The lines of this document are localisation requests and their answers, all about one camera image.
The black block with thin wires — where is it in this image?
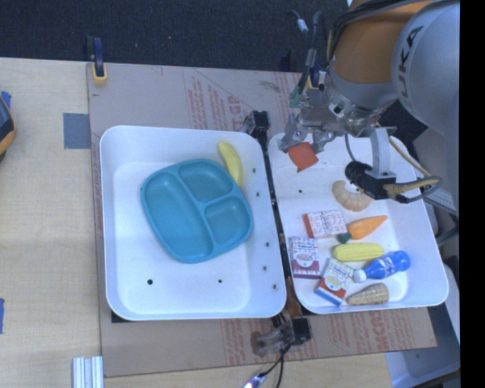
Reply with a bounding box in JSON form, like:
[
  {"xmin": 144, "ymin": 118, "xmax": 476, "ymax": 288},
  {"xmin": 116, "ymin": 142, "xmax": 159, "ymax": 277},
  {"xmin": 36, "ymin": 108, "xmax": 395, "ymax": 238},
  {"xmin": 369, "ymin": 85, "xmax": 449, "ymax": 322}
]
[
  {"xmin": 290, "ymin": 317, "xmax": 312, "ymax": 344},
  {"xmin": 242, "ymin": 110, "xmax": 272, "ymax": 137}
]

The brown cardboard board red print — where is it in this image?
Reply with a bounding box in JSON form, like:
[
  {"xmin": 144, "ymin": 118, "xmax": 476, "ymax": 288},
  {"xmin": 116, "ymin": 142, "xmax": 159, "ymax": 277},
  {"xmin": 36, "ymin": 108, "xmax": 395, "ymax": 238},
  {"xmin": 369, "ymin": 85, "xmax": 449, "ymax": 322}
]
[{"xmin": 86, "ymin": 61, "xmax": 438, "ymax": 378}]

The white plastic tray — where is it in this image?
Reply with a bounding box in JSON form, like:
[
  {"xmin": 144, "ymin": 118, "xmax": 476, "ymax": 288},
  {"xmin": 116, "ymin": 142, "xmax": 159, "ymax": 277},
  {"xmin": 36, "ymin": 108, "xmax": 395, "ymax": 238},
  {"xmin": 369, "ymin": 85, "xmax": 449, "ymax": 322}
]
[
  {"xmin": 268, "ymin": 131, "xmax": 450, "ymax": 315},
  {"xmin": 99, "ymin": 124, "xmax": 288, "ymax": 322}
]

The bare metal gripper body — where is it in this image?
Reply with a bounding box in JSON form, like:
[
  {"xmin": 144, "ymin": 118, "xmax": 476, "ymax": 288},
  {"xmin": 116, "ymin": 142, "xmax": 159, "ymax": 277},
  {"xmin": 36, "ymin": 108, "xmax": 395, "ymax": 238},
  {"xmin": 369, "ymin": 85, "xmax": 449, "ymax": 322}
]
[{"xmin": 294, "ymin": 94, "xmax": 385, "ymax": 138}]

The yellow banana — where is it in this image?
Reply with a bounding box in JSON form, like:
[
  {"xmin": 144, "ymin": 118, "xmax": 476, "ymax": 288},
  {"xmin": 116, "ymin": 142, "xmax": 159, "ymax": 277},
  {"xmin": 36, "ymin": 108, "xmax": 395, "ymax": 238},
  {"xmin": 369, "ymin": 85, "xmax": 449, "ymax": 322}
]
[{"xmin": 217, "ymin": 141, "xmax": 244, "ymax": 188}]

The orange carrot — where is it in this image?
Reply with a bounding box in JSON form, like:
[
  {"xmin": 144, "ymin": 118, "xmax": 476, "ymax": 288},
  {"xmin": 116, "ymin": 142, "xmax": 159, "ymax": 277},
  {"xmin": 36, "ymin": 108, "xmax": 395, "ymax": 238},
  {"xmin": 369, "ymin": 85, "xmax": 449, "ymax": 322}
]
[{"xmin": 337, "ymin": 214, "xmax": 389, "ymax": 245}]

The cream toy croissant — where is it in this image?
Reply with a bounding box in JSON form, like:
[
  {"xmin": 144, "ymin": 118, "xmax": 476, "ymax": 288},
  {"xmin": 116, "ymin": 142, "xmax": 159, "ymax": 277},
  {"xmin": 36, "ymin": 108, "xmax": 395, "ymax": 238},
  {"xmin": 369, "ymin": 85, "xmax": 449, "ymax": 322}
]
[{"xmin": 331, "ymin": 179, "xmax": 373, "ymax": 213}]

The orange and white carton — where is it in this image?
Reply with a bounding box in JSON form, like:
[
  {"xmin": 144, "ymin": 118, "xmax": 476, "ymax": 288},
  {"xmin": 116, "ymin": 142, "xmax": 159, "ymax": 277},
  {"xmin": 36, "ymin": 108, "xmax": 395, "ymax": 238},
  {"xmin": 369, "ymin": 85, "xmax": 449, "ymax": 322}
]
[{"xmin": 302, "ymin": 209, "xmax": 348, "ymax": 239}]

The orange toy food piece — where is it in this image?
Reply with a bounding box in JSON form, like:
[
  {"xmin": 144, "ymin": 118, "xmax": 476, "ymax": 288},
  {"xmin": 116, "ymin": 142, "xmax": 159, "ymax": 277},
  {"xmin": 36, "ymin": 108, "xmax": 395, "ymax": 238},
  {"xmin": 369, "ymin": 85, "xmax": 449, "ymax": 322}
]
[{"xmin": 287, "ymin": 142, "xmax": 320, "ymax": 174}]

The yellow corn cob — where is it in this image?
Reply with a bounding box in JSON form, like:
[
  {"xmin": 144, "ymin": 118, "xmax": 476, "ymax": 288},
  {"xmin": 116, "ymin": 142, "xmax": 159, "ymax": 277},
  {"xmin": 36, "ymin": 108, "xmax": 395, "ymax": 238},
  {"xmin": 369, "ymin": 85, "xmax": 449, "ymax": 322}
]
[{"xmin": 331, "ymin": 242, "xmax": 386, "ymax": 264}]

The tan ice cream cone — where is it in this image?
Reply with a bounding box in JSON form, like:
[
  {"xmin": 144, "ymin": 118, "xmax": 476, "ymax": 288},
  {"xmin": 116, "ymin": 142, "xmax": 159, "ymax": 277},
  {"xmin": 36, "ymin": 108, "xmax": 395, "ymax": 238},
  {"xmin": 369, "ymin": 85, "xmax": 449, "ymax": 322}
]
[{"xmin": 344, "ymin": 282, "xmax": 390, "ymax": 307}]

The white carton red blue base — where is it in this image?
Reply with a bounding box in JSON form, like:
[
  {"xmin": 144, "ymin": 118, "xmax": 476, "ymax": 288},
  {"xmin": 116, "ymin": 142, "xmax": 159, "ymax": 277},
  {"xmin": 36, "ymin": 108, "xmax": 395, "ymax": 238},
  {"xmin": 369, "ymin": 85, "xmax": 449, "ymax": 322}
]
[{"xmin": 313, "ymin": 257, "xmax": 355, "ymax": 308}]

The blue and white bottle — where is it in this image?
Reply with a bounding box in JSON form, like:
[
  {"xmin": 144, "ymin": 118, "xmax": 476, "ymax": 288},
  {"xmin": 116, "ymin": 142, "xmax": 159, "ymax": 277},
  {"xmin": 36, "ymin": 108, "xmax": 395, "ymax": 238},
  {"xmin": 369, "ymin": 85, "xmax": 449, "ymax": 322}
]
[{"xmin": 352, "ymin": 250, "xmax": 412, "ymax": 284}]

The blue divided plate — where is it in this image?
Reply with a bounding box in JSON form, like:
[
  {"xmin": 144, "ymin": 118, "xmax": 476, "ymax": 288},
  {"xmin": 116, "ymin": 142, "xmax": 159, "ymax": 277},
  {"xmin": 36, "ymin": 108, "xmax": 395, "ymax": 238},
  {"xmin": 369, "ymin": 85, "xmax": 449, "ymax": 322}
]
[{"xmin": 140, "ymin": 158, "xmax": 255, "ymax": 265}]

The black cylinder on white bracket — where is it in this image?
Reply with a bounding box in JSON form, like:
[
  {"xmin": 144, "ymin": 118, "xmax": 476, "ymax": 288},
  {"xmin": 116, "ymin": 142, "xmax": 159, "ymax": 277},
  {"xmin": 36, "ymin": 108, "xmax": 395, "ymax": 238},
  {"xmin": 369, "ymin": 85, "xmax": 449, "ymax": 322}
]
[{"xmin": 344, "ymin": 126, "xmax": 398, "ymax": 201}]

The dark red and white carton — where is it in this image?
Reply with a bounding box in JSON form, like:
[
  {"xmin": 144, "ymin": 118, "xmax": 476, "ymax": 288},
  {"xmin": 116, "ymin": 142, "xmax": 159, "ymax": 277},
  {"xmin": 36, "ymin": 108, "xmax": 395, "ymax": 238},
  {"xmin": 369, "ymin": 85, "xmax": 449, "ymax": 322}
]
[{"xmin": 288, "ymin": 236, "xmax": 322, "ymax": 280}]

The thin black rod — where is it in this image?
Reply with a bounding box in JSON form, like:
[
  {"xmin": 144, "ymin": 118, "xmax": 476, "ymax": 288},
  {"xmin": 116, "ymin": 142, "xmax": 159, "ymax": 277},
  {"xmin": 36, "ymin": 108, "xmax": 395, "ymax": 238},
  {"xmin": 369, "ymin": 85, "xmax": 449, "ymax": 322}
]
[{"xmin": 255, "ymin": 128, "xmax": 297, "ymax": 318}]

